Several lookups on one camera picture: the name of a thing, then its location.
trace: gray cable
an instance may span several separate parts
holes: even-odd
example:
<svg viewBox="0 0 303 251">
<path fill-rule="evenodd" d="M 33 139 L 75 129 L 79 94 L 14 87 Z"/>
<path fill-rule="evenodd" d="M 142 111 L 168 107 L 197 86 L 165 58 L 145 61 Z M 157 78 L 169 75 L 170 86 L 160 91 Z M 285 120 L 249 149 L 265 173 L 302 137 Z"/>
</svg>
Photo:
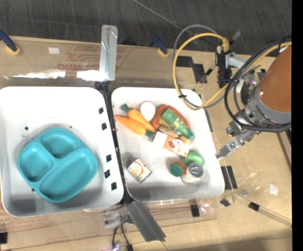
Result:
<svg viewBox="0 0 303 251">
<path fill-rule="evenodd" d="M 200 25 L 200 24 L 194 24 L 194 25 L 190 25 L 190 26 L 187 26 L 186 28 L 184 28 L 177 36 L 177 39 L 174 43 L 174 47 L 173 47 L 173 56 L 172 56 L 172 60 L 174 60 L 174 57 L 176 55 L 176 48 L 177 48 L 177 44 L 178 44 L 178 41 L 180 39 L 180 37 L 182 36 L 182 34 L 184 32 L 186 32 L 188 29 L 191 29 L 191 28 L 204 28 L 206 30 L 209 30 L 211 31 L 212 33 L 217 33 L 215 32 L 213 29 L 209 28 L 208 26 L 205 26 L 205 25 Z"/>
</svg>

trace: blue plate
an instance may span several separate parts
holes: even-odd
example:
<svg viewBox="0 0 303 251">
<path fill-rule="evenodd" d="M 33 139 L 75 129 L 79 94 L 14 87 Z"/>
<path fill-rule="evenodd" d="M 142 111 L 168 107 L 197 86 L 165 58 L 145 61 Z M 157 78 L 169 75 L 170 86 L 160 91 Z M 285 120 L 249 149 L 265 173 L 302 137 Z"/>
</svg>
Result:
<svg viewBox="0 0 303 251">
<path fill-rule="evenodd" d="M 90 149 L 61 128 L 47 130 L 29 142 L 17 164 L 26 182 L 53 203 L 76 196 L 98 172 L 98 160 Z"/>
</svg>

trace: tin can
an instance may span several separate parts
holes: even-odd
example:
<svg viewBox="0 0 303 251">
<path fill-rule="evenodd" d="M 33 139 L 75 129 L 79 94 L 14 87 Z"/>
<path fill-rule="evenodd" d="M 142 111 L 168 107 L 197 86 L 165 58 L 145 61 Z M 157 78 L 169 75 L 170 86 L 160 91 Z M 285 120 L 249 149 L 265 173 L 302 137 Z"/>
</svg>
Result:
<svg viewBox="0 0 303 251">
<path fill-rule="evenodd" d="M 150 176 L 152 171 L 147 168 L 147 166 L 137 158 L 128 166 L 128 171 L 138 180 L 139 183 L 142 183 Z"/>
<path fill-rule="evenodd" d="M 197 181 L 204 173 L 203 167 L 198 163 L 192 163 L 186 168 L 186 174 L 181 179 L 186 184 Z"/>
</svg>

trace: green bottle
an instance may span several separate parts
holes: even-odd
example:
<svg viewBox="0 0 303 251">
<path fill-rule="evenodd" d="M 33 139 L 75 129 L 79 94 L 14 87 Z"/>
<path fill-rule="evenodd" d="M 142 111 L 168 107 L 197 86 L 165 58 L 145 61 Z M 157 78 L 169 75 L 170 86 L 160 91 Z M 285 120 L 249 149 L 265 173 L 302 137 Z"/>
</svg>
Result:
<svg viewBox="0 0 303 251">
<path fill-rule="evenodd" d="M 184 121 L 179 118 L 171 109 L 167 109 L 163 114 L 162 118 L 165 122 L 167 122 L 173 129 L 183 134 L 188 140 L 194 137 L 193 133 L 190 132 L 186 126 Z"/>
</svg>

